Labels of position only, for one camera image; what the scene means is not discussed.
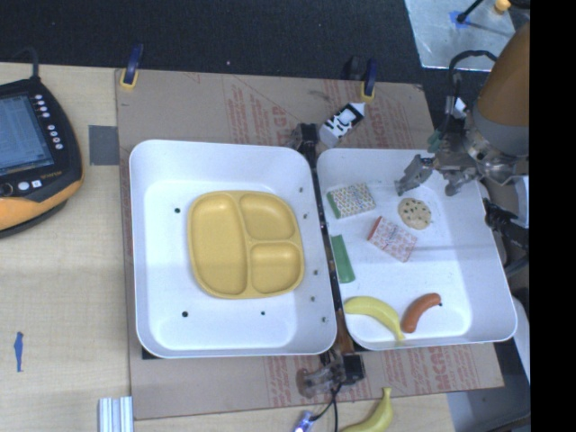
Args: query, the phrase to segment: white tray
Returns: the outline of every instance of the white tray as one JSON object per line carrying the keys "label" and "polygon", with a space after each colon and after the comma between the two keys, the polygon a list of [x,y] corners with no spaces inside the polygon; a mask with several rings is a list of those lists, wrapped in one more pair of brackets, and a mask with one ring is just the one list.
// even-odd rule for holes
{"label": "white tray", "polygon": [[[394,180],[414,156],[425,150],[334,148],[318,161],[319,183],[331,236],[342,234],[356,279],[339,286],[343,302],[369,295],[389,303],[400,315],[420,295],[436,292],[442,306],[428,310],[414,333],[395,341],[375,319],[346,315],[352,338],[362,347],[431,347],[494,342],[511,338],[517,314],[485,211],[479,185],[465,184],[453,197],[445,195],[446,181],[438,172],[420,187],[398,196]],[[376,201],[372,211],[336,219],[326,194],[338,187],[367,183]],[[424,201],[432,223],[423,230],[407,228],[397,212],[402,198]],[[418,237],[406,263],[384,253],[366,238],[382,215]]]}
{"label": "white tray", "polygon": [[[284,199],[299,224],[305,270],[282,295],[230,300],[194,280],[186,214],[220,190]],[[306,159],[288,148],[148,140],[130,154],[130,197],[140,343],[164,358],[310,355],[337,332],[326,252]]]}

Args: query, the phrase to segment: blue mark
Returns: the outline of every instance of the blue mark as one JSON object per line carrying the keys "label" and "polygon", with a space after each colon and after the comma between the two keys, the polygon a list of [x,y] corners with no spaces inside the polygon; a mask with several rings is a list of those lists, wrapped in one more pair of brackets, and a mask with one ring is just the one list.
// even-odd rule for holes
{"label": "blue mark", "polygon": [[452,21],[455,25],[456,25],[456,29],[466,29],[470,26],[470,18],[468,16],[466,16],[466,19],[464,19],[464,22],[459,23],[458,20],[456,19],[458,17],[458,14],[460,14],[461,11],[452,11],[450,13],[450,21]]}
{"label": "blue mark", "polygon": [[22,351],[24,349],[23,343],[24,334],[20,331],[16,334],[16,340],[14,341],[14,352],[16,353],[16,366],[18,373],[21,372],[22,369]]}

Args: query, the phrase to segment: metal sheet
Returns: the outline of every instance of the metal sheet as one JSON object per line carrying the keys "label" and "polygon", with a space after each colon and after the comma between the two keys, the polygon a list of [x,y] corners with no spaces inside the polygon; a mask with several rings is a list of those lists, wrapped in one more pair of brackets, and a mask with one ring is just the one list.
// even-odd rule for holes
{"label": "metal sheet", "polygon": [[[498,56],[514,34],[508,13],[494,10],[496,0],[483,0],[464,23],[456,16],[476,0],[404,0],[424,68],[448,68],[452,58],[467,50],[487,50]],[[489,72],[493,62],[485,57],[460,61],[461,70]]]}

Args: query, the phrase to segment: cookie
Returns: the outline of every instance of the cookie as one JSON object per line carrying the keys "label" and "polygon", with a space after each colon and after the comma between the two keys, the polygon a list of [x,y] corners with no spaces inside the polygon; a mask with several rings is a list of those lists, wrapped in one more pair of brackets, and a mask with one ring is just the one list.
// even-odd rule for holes
{"label": "cookie", "polygon": [[398,205],[398,214],[408,227],[423,230],[430,225],[432,212],[430,208],[415,198],[404,198]]}

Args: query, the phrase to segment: device screen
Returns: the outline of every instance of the device screen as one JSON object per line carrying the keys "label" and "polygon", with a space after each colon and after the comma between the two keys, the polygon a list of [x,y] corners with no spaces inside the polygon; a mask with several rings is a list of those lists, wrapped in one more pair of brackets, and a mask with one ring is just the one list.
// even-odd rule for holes
{"label": "device screen", "polygon": [[0,98],[0,176],[53,164],[28,96]]}

